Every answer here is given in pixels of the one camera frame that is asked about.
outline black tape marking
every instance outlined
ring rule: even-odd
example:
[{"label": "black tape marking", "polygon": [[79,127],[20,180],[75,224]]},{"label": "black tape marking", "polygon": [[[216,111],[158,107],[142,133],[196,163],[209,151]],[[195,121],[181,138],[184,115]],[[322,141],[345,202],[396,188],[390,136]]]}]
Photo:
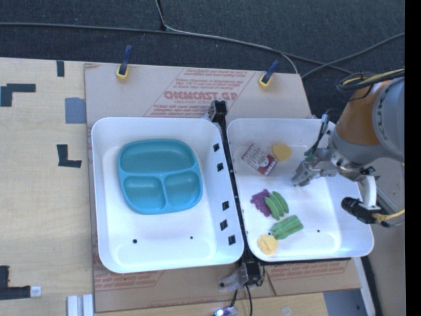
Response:
[{"label": "black tape marking", "polygon": [[0,87],[0,107],[11,107],[14,92],[35,92],[35,84],[8,83]]},{"label": "black tape marking", "polygon": [[18,84],[18,83],[8,83],[6,87],[11,92],[35,92],[35,84]]},{"label": "black tape marking", "polygon": [[0,107],[12,106],[12,92],[7,87],[0,87]]},{"label": "black tape marking", "polygon": [[78,167],[82,165],[82,161],[69,161],[67,144],[57,144],[57,152],[59,153],[59,166]]},{"label": "black tape marking", "polygon": [[66,98],[64,100],[64,110],[67,124],[86,123],[86,104],[84,99],[77,97]]},{"label": "black tape marking", "polygon": [[9,284],[9,266],[0,266],[0,288],[7,288]]},{"label": "black tape marking", "polygon": [[31,286],[9,287],[9,266],[0,266],[0,300],[30,298]]},{"label": "black tape marking", "polygon": [[56,61],[57,77],[64,77],[64,61]]}]

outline white sink bin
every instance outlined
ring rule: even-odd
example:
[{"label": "white sink bin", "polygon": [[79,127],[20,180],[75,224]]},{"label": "white sink bin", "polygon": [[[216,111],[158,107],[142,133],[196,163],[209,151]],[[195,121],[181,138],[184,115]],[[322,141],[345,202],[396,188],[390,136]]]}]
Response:
[{"label": "white sink bin", "polygon": [[[200,202],[185,211],[142,215],[126,203],[117,159],[130,142],[175,139],[195,153],[203,179]],[[116,273],[236,262],[244,250],[218,128],[198,118],[98,120],[91,132],[99,257]]]},{"label": "white sink bin", "polygon": [[[294,187],[292,177],[304,152],[316,141],[320,129],[318,119],[255,119],[233,120],[227,129],[235,179],[241,204],[247,241],[256,257],[267,262],[338,259],[367,255],[374,246],[370,225],[358,221],[341,208],[344,197],[361,198],[357,183],[337,175],[318,178],[304,187]],[[324,136],[319,146],[326,146]],[[287,144],[292,156],[278,161],[268,176],[257,172],[241,160],[247,148],[255,143],[272,153],[272,145]],[[266,255],[257,246],[257,238],[270,231],[277,222],[265,217],[250,200],[252,195],[267,189],[278,191],[289,205],[289,214],[297,215],[304,229],[278,243],[274,255]]]}]

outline black square hole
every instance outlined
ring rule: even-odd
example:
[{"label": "black square hole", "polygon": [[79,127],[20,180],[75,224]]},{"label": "black square hole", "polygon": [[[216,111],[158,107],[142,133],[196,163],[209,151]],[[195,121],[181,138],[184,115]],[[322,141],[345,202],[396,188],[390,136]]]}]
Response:
[{"label": "black square hole", "polygon": [[235,243],[235,235],[231,235],[228,237],[228,244],[232,245]]},{"label": "black square hole", "polygon": [[220,224],[220,227],[221,227],[221,230],[224,230],[225,228],[227,228],[228,227],[228,222],[227,222],[227,220],[225,219],[224,221],[222,221]]}]

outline blue divided plate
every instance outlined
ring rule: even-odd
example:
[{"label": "blue divided plate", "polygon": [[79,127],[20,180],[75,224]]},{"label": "blue divided plate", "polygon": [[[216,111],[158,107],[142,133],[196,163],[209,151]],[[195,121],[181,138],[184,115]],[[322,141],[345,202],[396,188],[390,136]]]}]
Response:
[{"label": "blue divided plate", "polygon": [[183,211],[203,193],[199,164],[180,140],[141,140],[118,154],[118,175],[127,204],[141,214]]}]

